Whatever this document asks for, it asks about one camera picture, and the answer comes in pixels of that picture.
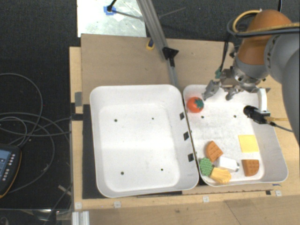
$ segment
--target red tomato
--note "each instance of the red tomato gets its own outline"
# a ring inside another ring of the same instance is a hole
[[[204,108],[204,103],[199,97],[192,97],[187,102],[187,108],[192,113],[199,113]]]

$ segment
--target black carpet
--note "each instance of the black carpet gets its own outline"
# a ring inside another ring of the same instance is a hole
[[[167,38],[225,39],[226,23],[250,9],[277,9],[278,0],[153,0],[163,15]],[[299,20],[300,0],[283,0],[282,12]],[[30,78],[41,90],[43,116],[58,120],[70,116],[68,48],[79,46],[76,35],[76,0],[0,0],[0,73],[18,73]],[[0,77],[0,113],[37,114],[39,98],[27,81]],[[68,130],[68,122],[60,123]],[[14,131],[20,125],[11,126]],[[11,137],[0,133],[0,143]],[[70,184],[69,144],[63,136],[54,138],[55,158],[49,171],[37,182],[0,199],[0,209],[41,209],[52,207],[62,195],[58,185]],[[19,176],[12,189],[37,177],[51,158],[49,138],[32,138],[24,147]],[[66,208],[69,197],[58,204]]]

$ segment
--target yellow cheese toy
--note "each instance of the yellow cheese toy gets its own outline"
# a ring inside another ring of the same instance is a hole
[[[254,135],[239,135],[240,148],[244,153],[259,152]]]
[[[231,174],[227,169],[214,167],[211,171],[210,178],[219,183],[228,183],[231,179]]]

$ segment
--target white tray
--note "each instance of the white tray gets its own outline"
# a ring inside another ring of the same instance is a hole
[[[178,191],[198,183],[177,88],[97,87],[90,94],[90,107],[97,187],[103,195]]]
[[[189,85],[183,91],[185,104],[189,98],[202,98],[206,85]],[[260,125],[247,118],[243,113],[246,105],[258,107],[258,96],[242,92],[226,101],[226,93],[218,92],[204,101],[200,113],[190,113],[187,118],[191,129],[197,158],[206,157],[205,146],[214,141],[223,151],[223,156],[235,159],[240,164],[237,172],[231,173],[232,179],[227,184],[220,184],[201,174],[202,179],[211,186],[228,186],[249,183],[281,182],[287,178],[288,170],[274,128]],[[255,135],[259,152],[242,153],[238,135]],[[258,159],[259,171],[256,175],[244,175],[242,159]]]

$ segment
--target orange waffle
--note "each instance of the orange waffle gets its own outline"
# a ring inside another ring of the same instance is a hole
[[[211,141],[206,146],[206,156],[210,159],[210,161],[213,163],[217,160],[219,156],[223,154],[222,150],[215,144],[214,141]]]
[[[257,174],[259,169],[259,161],[258,160],[242,160],[244,173],[246,177],[253,176]]]

